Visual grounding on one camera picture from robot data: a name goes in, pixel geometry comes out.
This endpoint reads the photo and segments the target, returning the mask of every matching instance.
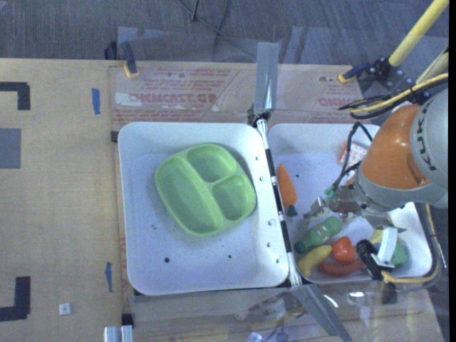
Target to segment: orange carrot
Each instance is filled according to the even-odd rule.
[[[296,215],[296,210],[294,209],[294,204],[296,203],[298,196],[296,195],[296,190],[294,188],[293,182],[286,171],[285,167],[280,164],[277,169],[277,177],[279,180],[279,189],[282,197],[282,202],[286,207],[289,207],[288,215]]]

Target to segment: green plate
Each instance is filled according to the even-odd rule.
[[[240,222],[257,204],[240,164],[212,143],[187,148],[163,161],[155,171],[155,186],[176,222],[199,237]]]

